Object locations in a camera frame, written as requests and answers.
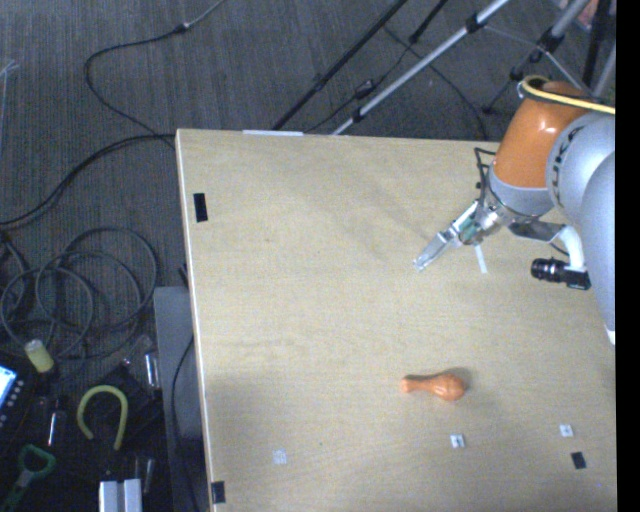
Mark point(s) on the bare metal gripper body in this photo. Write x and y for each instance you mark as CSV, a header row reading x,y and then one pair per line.
x,y
480,220

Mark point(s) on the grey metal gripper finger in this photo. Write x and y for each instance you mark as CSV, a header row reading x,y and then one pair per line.
x,y
437,249
480,259

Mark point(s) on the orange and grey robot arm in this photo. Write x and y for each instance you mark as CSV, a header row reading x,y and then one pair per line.
x,y
585,200

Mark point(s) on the pale wood board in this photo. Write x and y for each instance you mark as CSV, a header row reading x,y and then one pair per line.
x,y
325,300

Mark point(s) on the orange toy chicken drumstick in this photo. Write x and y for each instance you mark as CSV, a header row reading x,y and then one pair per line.
x,y
442,386

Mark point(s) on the silver tripod stand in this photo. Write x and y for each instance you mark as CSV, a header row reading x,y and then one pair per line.
x,y
425,62

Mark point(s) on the silver and black tripod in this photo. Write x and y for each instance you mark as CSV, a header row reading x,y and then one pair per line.
x,y
547,40

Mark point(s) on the black stand pole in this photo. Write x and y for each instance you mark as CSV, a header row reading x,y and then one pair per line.
x,y
340,62

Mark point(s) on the white block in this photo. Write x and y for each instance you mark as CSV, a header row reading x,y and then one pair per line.
x,y
120,496

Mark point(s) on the pale yellow small cylinder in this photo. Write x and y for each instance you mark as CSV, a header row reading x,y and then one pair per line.
x,y
39,356

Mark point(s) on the black cylinder on white bracket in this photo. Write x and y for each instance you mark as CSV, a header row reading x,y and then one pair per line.
x,y
555,270

